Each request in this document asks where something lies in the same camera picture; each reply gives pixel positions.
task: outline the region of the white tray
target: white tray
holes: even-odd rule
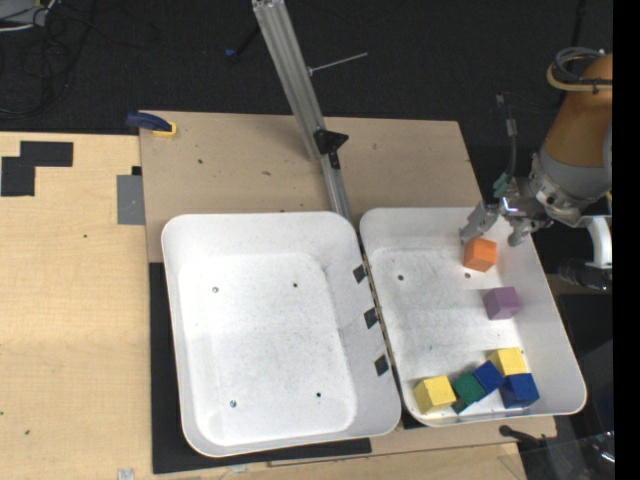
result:
[[[385,434],[400,397],[351,224],[182,215],[162,234],[184,435],[207,456]]]
[[[459,229],[473,208],[375,209],[360,223],[361,236],[387,329],[403,402],[413,417],[445,426],[521,415],[573,414],[586,401],[584,381],[531,237],[510,247],[502,218],[484,235],[498,244],[487,272],[462,265]],[[482,295],[513,286],[521,310],[489,320]],[[506,410],[498,391],[460,415],[453,409],[422,415],[413,395],[422,378],[458,375],[480,366],[499,348],[520,347],[540,399],[528,409]]]

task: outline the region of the cube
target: cube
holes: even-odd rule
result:
[[[413,388],[421,414],[449,407],[456,401],[451,383],[446,375],[423,379]]]
[[[494,288],[482,297],[489,320],[506,320],[520,311],[520,300],[513,286]]]
[[[508,375],[500,386],[500,396],[505,409],[529,407],[540,398],[533,375],[516,373]]]
[[[452,384],[453,391],[458,395],[458,400],[451,406],[453,410],[460,414],[472,403],[481,400],[487,395],[478,379],[472,372],[465,373]]]
[[[480,383],[487,395],[493,393],[504,383],[504,377],[491,361],[485,361],[473,371],[473,376]]]
[[[503,377],[527,372],[527,365],[524,363],[524,357],[522,357],[522,351],[519,347],[495,350],[489,355],[488,359]]]
[[[486,272],[496,264],[498,244],[486,238],[476,237],[464,246],[462,264],[470,269]]]

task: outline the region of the wooden table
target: wooden table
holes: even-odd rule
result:
[[[251,141],[265,136],[288,136],[291,144],[301,140],[291,116],[158,114],[178,124],[183,141],[189,133],[204,140],[221,126],[229,144],[238,130],[251,135]],[[367,207],[393,206],[395,201],[405,206],[473,206],[480,197],[456,123],[329,118],[327,125],[351,137],[341,149],[341,161],[355,219]],[[0,133],[0,156],[19,156],[21,141],[74,144],[72,167],[36,168],[35,196],[0,197],[0,478],[111,480],[128,468],[135,480],[195,480],[233,473],[229,468],[152,472],[148,263],[157,260],[152,259],[157,254],[153,237],[160,223],[182,209],[163,204],[158,191],[151,190],[158,187],[154,183],[172,185],[173,173],[158,170],[162,155],[156,163],[149,160],[153,148],[143,147],[141,156],[141,141],[148,140],[146,131],[140,137]],[[421,149],[412,149],[417,144]],[[205,183],[202,194],[221,191],[213,199],[227,207],[229,192],[241,196],[246,187],[225,182],[225,172],[238,176],[235,168],[225,169],[234,162],[240,162],[249,177],[286,187],[286,180],[277,178],[288,171],[275,164],[266,167],[264,158],[255,160],[258,152],[246,145],[249,149],[240,159],[228,156],[228,149],[227,155],[212,149],[194,157],[203,166],[212,154],[219,162],[215,171],[206,171],[220,175],[219,183]],[[381,157],[385,149],[388,154]],[[430,154],[418,156],[425,151]],[[280,164],[290,163],[287,158],[299,163],[296,187],[323,193],[319,169],[305,164],[295,147],[279,158]],[[174,158],[176,172],[188,172],[183,160]],[[116,177],[141,164],[148,229],[118,224]],[[394,165],[393,172],[385,171]],[[421,184],[404,186],[407,180]],[[287,210],[299,205],[298,200],[304,210],[326,209],[326,198],[298,189],[292,193],[296,191]],[[414,199],[407,199],[410,192]],[[256,192],[245,194],[247,204],[262,200],[254,197]],[[194,195],[191,203],[198,211],[207,201]],[[273,206],[261,204],[258,211]],[[242,199],[236,199],[235,211],[243,208]],[[516,422],[518,430],[531,435],[555,436],[550,416]],[[246,471],[265,480],[410,479],[424,478],[425,471],[440,478],[510,480],[513,475],[499,457],[513,461],[517,447],[499,435],[499,425],[417,430],[400,425],[387,436],[373,438],[373,453],[366,457],[257,463],[247,465]]]

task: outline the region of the blue clamp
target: blue clamp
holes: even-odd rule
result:
[[[175,123],[146,112],[129,112],[125,124],[133,128],[151,130],[157,137],[171,137],[176,133]]]

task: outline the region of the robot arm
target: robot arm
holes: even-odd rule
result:
[[[592,60],[581,76],[565,68],[578,59]],[[612,281],[612,215],[611,211],[591,215],[589,207],[610,196],[612,190],[613,54],[586,48],[562,50],[549,66],[547,80],[567,95],[533,159],[528,178],[503,174],[494,184],[497,203],[481,201],[460,230],[460,238],[466,243],[481,236],[500,216],[513,227],[508,239],[511,246],[555,221],[588,228],[594,244],[593,261],[570,260],[559,273],[574,284],[608,290]],[[507,130],[515,140],[512,119],[507,119]]]

